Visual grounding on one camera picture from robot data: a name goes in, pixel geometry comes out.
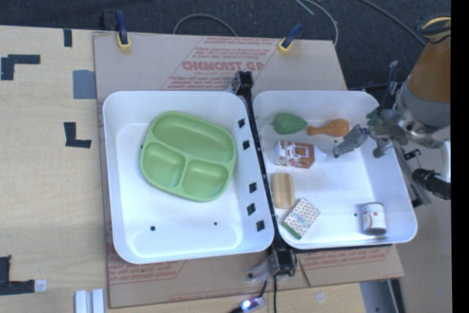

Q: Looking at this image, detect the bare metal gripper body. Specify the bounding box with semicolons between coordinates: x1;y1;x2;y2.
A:
367;107;447;150

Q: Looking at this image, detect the orange chicken drumstick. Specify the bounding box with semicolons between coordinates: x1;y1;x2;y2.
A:
306;118;351;139

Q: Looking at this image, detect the white plastic tray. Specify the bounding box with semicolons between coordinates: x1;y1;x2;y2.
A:
252;89;419;251
102;89;276;265

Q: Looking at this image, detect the white and orange carton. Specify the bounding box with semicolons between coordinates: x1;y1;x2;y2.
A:
272;139;328;170

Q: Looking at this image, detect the green broccoli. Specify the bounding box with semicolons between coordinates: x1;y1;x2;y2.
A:
270;111;309;136

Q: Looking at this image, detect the small white can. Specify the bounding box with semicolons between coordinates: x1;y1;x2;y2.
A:
360;202;388;236

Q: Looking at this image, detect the tan bread slice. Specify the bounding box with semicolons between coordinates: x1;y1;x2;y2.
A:
270;172;297;210

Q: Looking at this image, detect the thin black rod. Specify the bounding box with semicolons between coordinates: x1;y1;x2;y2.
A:
242;84;291;263

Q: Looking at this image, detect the green divided plate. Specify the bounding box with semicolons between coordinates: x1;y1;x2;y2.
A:
139;110;239;203

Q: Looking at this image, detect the brown cardboard board red print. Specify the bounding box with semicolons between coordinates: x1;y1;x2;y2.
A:
92;31;406;309

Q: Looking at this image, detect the black cylinder on white bracket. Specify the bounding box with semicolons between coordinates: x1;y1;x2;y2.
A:
411;139;452;201

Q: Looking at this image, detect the black block with thin wires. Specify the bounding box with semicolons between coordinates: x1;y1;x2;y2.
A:
268;246;298;278
232;70;255;97

